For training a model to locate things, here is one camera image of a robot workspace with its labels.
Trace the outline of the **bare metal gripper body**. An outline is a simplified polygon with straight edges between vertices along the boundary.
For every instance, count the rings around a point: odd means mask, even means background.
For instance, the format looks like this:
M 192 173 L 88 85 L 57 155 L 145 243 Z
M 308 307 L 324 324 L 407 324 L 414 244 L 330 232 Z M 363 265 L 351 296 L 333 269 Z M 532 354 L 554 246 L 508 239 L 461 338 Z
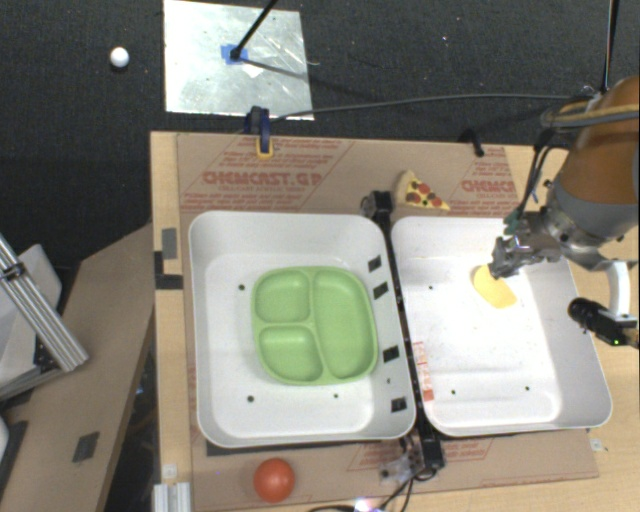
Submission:
M 599 251 L 607 239 L 583 230 L 561 211 L 514 210 L 503 223 L 493 255 L 521 254 L 524 266 L 567 259 L 588 271 L 604 271 L 616 262 Z

